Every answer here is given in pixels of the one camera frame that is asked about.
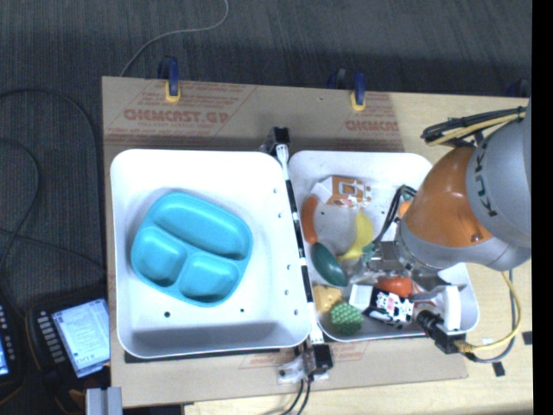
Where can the orange and white carton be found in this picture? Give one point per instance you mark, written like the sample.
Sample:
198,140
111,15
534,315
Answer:
341,190

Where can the black cylinder on white bracket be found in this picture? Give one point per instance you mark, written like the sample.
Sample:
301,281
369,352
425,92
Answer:
451,307

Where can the white cube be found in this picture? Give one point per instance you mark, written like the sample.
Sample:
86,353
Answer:
360,296

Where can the yellow biscuit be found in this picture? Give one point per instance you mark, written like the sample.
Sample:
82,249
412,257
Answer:
325,297

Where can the yellow banana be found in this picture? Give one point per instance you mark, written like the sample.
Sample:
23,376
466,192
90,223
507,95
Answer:
364,231

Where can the brown cardboard board, red print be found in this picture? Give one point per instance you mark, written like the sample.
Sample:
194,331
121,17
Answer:
311,115

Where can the black and white cow carton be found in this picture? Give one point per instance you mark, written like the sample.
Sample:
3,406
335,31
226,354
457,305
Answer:
391,307

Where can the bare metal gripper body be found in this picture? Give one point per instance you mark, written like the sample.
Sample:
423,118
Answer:
389,257

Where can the thin black and white rod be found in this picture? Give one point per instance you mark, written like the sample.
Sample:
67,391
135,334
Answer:
295,208

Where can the green grapes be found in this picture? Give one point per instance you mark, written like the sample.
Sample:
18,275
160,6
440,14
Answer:
345,318

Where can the red-orange round toy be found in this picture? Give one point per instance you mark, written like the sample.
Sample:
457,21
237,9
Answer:
395,285

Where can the blue divided plate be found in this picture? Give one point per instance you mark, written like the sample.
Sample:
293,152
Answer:
190,249

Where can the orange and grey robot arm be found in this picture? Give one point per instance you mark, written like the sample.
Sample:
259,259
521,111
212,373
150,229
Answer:
458,197

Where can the orange sausage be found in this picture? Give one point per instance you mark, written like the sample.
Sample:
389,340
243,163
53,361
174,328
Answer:
308,221

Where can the white plastic tray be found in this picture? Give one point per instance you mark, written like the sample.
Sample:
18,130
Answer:
389,167
224,171

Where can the dark green oval toy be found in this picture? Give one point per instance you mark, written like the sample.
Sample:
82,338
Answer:
329,265

